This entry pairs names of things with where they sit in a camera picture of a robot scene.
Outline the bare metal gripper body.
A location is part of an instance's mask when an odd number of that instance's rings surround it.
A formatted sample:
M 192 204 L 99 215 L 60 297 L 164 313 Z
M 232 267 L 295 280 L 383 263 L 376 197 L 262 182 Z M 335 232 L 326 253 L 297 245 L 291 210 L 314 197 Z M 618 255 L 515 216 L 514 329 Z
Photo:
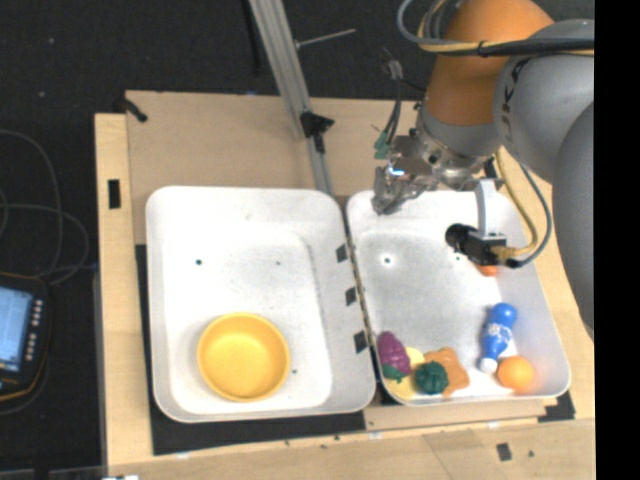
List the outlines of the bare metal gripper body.
M 417 131 L 396 136 L 389 149 L 387 177 L 426 190 L 469 191 L 494 153 L 467 155 Z

